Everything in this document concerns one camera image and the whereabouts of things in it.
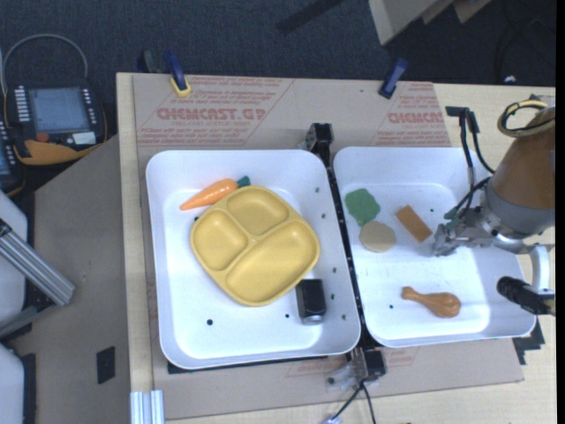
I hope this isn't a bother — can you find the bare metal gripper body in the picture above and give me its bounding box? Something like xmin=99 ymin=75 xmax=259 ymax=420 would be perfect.
xmin=436 ymin=212 xmax=533 ymax=254

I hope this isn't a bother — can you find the white plastic tray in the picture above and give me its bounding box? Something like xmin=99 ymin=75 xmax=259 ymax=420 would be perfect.
xmin=333 ymin=146 xmax=538 ymax=349
xmin=145 ymin=149 xmax=362 ymax=370

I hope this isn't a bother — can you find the orange rectangular cracker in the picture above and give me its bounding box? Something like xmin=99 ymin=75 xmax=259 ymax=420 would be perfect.
xmin=395 ymin=204 xmax=433 ymax=243

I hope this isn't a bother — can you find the brown chicken drumstick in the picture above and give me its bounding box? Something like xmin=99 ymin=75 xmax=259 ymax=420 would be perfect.
xmin=400 ymin=285 xmax=463 ymax=319

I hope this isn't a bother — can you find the beige round biscuit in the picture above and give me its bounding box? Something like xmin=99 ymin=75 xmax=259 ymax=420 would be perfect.
xmin=358 ymin=220 xmax=396 ymax=254

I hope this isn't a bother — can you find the green lettuce leaf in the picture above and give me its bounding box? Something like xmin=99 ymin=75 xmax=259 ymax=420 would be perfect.
xmin=343 ymin=188 xmax=381 ymax=228

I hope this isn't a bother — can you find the small black can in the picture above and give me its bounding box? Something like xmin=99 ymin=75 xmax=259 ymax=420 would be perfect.
xmin=294 ymin=278 xmax=328 ymax=325

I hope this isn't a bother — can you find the yellow divided plate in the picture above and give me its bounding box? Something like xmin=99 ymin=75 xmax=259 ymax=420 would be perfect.
xmin=190 ymin=185 xmax=321 ymax=307

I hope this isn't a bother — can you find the brown cardboard board red print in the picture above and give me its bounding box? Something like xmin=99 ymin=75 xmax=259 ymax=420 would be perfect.
xmin=132 ymin=73 xmax=526 ymax=421

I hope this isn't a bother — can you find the orange carrot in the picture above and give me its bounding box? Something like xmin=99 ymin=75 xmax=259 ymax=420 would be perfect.
xmin=179 ymin=175 xmax=252 ymax=212

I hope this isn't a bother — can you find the black cylinder on white bracket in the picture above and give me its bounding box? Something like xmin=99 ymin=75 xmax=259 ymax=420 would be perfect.
xmin=496 ymin=244 xmax=556 ymax=316

